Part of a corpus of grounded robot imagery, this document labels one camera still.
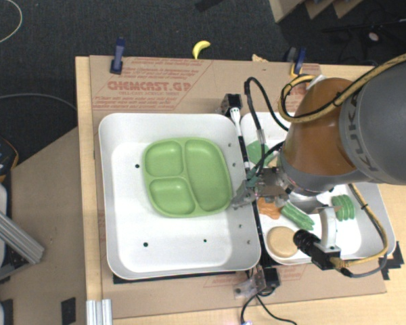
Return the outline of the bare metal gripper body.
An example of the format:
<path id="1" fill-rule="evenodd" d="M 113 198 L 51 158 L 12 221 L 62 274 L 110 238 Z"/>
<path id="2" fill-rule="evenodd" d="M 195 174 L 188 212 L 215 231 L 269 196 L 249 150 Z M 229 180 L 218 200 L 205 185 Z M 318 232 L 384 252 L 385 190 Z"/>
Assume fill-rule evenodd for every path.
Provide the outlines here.
<path id="1" fill-rule="evenodd" d="M 318 193 L 298 187 L 276 167 L 263 169 L 256 183 L 256 195 L 277 207 L 289 202 L 305 213 L 315 213 L 315 209 L 328 206 L 317 199 Z"/>

